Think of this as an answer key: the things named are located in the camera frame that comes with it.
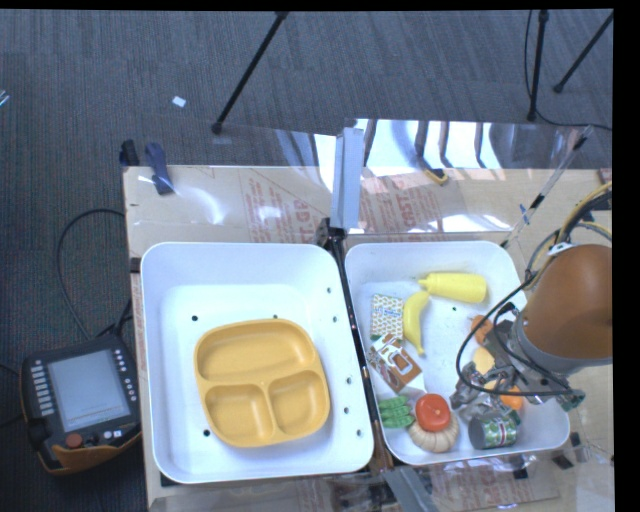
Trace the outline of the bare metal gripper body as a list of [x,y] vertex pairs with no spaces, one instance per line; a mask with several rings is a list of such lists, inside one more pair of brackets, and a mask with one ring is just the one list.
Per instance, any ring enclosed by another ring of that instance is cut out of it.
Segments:
[[514,323],[502,321],[485,335],[482,347],[491,362],[478,367],[486,389],[501,391],[501,398],[522,398],[537,405],[555,400],[560,405],[571,404],[571,387],[565,377],[543,369],[531,361],[510,338]]

